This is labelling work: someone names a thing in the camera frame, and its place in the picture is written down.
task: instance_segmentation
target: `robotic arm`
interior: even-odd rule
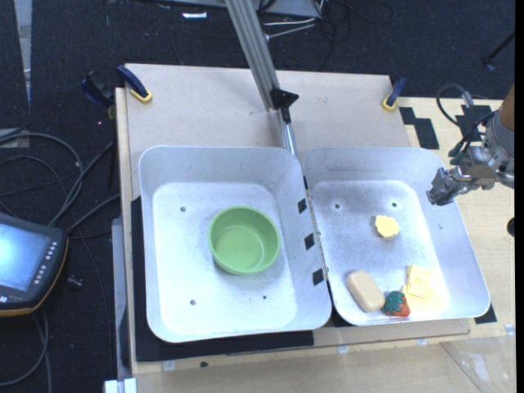
[[[427,191],[433,205],[444,206],[460,194],[473,189],[491,189],[496,182],[514,189],[515,154],[515,84],[500,108],[486,123],[486,135],[480,146],[460,153],[453,169],[440,168]]]

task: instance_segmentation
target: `green bowl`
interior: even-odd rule
[[[263,212],[249,206],[220,211],[211,222],[208,241],[215,262],[236,275],[258,273],[280,252],[280,234]]]

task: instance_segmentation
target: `screen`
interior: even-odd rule
[[[26,291],[51,238],[0,224],[0,285]]]

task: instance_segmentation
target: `black floor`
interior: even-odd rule
[[[405,77],[403,96],[417,97],[434,97],[444,84],[456,83],[473,95],[503,99],[514,81],[514,39],[493,58],[494,69],[486,68],[483,59],[514,32],[515,0],[329,1],[324,21],[270,41],[277,69],[389,75],[392,82]],[[205,20],[181,16],[203,10]],[[262,14],[261,19],[282,16]],[[68,142],[84,165],[113,140],[115,127],[106,110],[82,94],[80,84],[90,70],[113,86],[119,83],[114,68],[125,62],[247,68],[224,9],[131,0],[33,0],[28,103],[13,22],[12,0],[0,0],[0,129],[28,124],[33,133]],[[264,30],[273,34],[286,28]],[[63,191],[78,177],[75,162],[48,138],[31,138],[30,148],[0,149],[0,211],[49,223],[65,199]],[[69,228],[117,194],[117,183],[109,152],[87,176],[59,227]],[[72,233],[66,268],[45,303],[53,391],[99,392],[105,380],[116,377],[107,232],[118,214],[118,202],[111,203],[81,226],[81,234]],[[83,280],[77,291],[67,284],[72,276]],[[41,349],[31,317],[0,320],[0,383],[31,369]],[[45,368],[44,362],[3,391],[46,391]]]

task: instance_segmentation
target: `wooden table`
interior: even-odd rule
[[[139,391],[398,391],[400,371],[427,391],[516,389],[514,333],[514,239],[506,231],[514,216],[514,191],[495,185],[457,199],[490,290],[496,322],[474,319],[325,327],[314,330],[314,347],[251,354],[213,355],[169,363],[135,359],[133,257],[130,202],[139,194],[138,159],[148,147],[280,146],[274,112],[264,109],[249,70],[169,65],[127,65],[153,94],[143,105],[117,88],[116,120],[124,229],[129,349]],[[418,147],[412,125],[399,109],[381,108],[391,91],[389,77],[279,71],[285,90],[298,93],[291,107],[299,160],[315,147]],[[461,100],[444,100],[462,113]],[[497,109],[501,101],[477,101]],[[417,118],[431,119],[440,143],[435,152],[449,165],[447,151],[460,139],[457,127],[434,99],[399,98]]]

